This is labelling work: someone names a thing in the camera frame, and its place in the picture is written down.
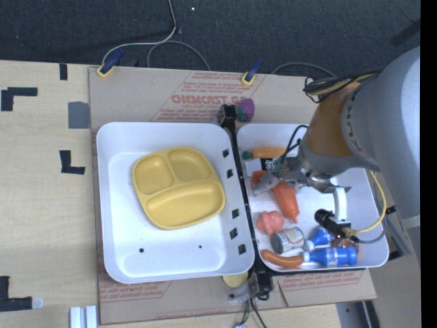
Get orange-brown sausage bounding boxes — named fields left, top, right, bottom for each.
left=260, top=249, right=305, bottom=269

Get white plastic tray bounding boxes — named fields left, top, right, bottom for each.
left=96, top=121, right=255, bottom=284
left=236, top=123, right=390, bottom=273

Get small blue and white bottle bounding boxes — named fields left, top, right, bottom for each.
left=303, top=227, right=336, bottom=253

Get small white can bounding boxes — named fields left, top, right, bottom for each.
left=270, top=226, right=305, bottom=256

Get orange carrot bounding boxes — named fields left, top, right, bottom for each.
left=242, top=146, right=287, bottom=161

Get orange squeeze bottle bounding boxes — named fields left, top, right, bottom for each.
left=272, top=181, right=301, bottom=224

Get thin black rod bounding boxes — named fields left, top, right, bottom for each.
left=226, top=114, right=271, bottom=288

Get black and white packet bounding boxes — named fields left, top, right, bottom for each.
left=245, top=157, right=274, bottom=178

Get pink toy food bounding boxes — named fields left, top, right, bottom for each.
left=255, top=210, right=285, bottom=236

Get black block with thin wires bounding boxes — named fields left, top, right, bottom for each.
left=220, top=104, right=238, bottom=128
left=255, top=271, right=274, bottom=294

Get black cylinder on white bracket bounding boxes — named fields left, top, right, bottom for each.
left=313, top=186, right=353, bottom=236

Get yellow divided plate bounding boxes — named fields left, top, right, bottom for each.
left=131, top=146, right=227, bottom=231

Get purple grapes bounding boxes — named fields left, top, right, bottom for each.
left=236, top=98, right=256, bottom=123

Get pale yellow round object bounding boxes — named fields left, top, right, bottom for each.
left=222, top=271, right=249, bottom=289

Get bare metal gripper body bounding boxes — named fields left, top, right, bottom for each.
left=272, top=156, right=339, bottom=194

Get large blue and white bottle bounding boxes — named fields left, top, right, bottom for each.
left=301, top=245, right=358, bottom=268

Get red-orange toy food piece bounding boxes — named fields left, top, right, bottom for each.
left=251, top=169, right=268, bottom=189

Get brown cardboard board, red print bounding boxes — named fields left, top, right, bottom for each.
left=87, top=66, right=378, bottom=326

